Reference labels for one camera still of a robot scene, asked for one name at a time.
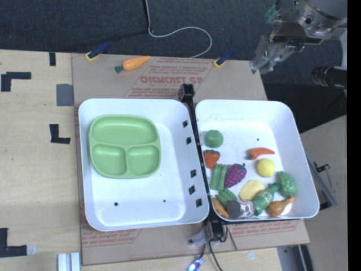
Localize white and red can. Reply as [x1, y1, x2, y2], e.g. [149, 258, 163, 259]
[226, 199, 256, 219]

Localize purple grapes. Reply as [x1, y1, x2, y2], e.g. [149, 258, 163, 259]
[223, 163, 248, 189]

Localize green broccoli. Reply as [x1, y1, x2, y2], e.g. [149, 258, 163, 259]
[277, 171, 298, 199]

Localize large orange carrot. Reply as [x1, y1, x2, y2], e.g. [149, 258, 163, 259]
[114, 55, 151, 74]

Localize black cylinder on white bracket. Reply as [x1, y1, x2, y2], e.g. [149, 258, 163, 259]
[311, 29, 348, 90]

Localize brown cardboard board, red print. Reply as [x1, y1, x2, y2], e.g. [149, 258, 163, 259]
[71, 53, 310, 266]

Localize brown chicken drumstick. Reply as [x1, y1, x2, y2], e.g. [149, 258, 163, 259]
[267, 196, 297, 218]

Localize green divided plate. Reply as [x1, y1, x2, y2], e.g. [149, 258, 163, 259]
[89, 114, 162, 179]

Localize yellow potato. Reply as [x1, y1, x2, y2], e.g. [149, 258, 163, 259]
[238, 179, 266, 202]

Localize yellow lemon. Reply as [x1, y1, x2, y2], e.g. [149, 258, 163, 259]
[256, 158, 276, 178]

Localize white plastic tray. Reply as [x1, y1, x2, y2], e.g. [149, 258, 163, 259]
[195, 99, 320, 222]
[78, 98, 210, 233]

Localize green round pepper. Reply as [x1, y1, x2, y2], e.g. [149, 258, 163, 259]
[204, 129, 224, 148]

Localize green bottle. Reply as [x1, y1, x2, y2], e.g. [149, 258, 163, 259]
[251, 182, 281, 216]

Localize orange strawberry with green top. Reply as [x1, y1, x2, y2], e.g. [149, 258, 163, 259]
[203, 149, 221, 169]

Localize green pea pod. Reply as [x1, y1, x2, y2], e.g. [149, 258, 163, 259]
[215, 188, 239, 208]

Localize orange chili pepper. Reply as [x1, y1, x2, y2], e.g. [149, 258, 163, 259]
[246, 147, 276, 161]

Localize small orange carrot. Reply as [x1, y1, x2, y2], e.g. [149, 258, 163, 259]
[212, 197, 230, 219]

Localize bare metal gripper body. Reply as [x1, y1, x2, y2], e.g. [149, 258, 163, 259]
[268, 0, 348, 53]

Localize green asparagus bundle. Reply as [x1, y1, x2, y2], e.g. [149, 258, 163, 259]
[209, 163, 228, 192]

